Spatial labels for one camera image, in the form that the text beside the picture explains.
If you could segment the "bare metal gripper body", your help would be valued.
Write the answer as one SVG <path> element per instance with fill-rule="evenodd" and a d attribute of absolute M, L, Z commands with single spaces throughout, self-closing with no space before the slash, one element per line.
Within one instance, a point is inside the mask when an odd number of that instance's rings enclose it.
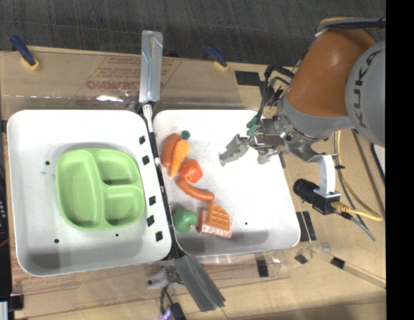
<path fill-rule="evenodd" d="M 249 122 L 249 145 L 256 151 L 274 149 L 278 156 L 292 153 L 303 161 L 315 161 L 314 142 L 315 138 L 298 131 L 284 116 L 254 117 Z"/>

